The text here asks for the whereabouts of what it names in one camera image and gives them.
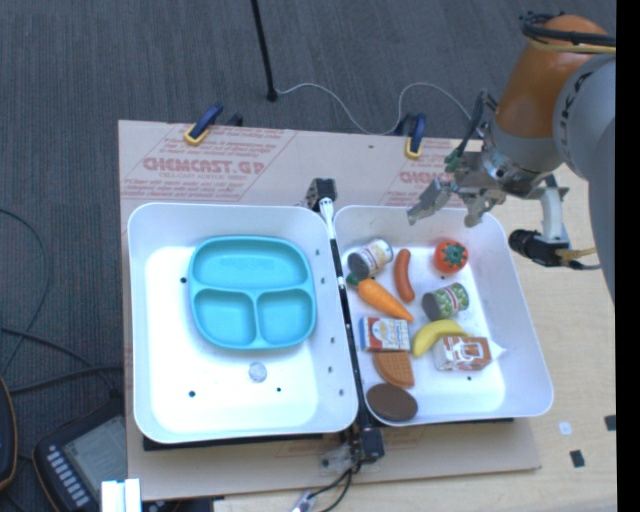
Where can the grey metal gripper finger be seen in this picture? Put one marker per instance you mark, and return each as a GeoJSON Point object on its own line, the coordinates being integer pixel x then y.
{"type": "Point", "coordinates": [477, 209]}
{"type": "Point", "coordinates": [427, 202]}

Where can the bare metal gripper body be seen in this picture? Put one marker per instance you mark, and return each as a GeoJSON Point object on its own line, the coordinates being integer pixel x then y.
{"type": "Point", "coordinates": [487, 172]}

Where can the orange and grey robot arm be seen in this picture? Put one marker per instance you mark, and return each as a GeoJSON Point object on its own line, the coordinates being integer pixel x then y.
{"type": "Point", "coordinates": [550, 95]}

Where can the orange tomato with green top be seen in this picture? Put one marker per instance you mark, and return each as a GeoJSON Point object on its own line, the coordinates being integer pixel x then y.
{"type": "Point", "coordinates": [450, 256]}

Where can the orange sausage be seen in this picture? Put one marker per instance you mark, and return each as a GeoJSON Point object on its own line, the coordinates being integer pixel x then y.
{"type": "Point", "coordinates": [404, 275]}

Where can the small can with white label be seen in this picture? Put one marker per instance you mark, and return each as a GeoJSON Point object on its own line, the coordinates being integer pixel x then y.
{"type": "Point", "coordinates": [372, 257]}

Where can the small can with green peas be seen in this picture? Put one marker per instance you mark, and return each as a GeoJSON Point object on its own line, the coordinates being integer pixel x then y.
{"type": "Point", "coordinates": [446, 301]}

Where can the orange carrot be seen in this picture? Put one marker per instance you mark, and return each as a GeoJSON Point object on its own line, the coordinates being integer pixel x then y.
{"type": "Point", "coordinates": [382, 299]}

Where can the yellow banana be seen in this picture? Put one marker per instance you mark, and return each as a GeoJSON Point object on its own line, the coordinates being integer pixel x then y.
{"type": "Point", "coordinates": [432, 335]}

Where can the thin black and white rod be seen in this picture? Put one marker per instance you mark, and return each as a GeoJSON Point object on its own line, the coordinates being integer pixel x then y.
{"type": "Point", "coordinates": [345, 310]}

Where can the orange and white milk carton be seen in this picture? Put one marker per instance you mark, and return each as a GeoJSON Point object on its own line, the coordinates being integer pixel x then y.
{"type": "Point", "coordinates": [462, 353]}

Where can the white plastic tray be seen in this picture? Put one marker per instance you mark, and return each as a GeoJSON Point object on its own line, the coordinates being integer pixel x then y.
{"type": "Point", "coordinates": [520, 350]}
{"type": "Point", "coordinates": [170, 390]}

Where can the brown waffle slice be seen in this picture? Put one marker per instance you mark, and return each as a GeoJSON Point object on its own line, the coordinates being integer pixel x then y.
{"type": "Point", "coordinates": [395, 369]}

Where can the blue divided plate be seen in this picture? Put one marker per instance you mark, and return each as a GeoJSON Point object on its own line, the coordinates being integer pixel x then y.
{"type": "Point", "coordinates": [252, 292]}

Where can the brown round biscuit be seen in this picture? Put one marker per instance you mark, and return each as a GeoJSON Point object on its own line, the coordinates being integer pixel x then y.
{"type": "Point", "coordinates": [391, 402]}

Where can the brown cardboard board red print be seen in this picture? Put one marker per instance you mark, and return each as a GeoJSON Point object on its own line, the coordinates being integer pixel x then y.
{"type": "Point", "coordinates": [210, 160]}

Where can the black cylinder on white bracket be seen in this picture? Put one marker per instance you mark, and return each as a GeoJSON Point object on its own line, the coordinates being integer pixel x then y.
{"type": "Point", "coordinates": [542, 235]}

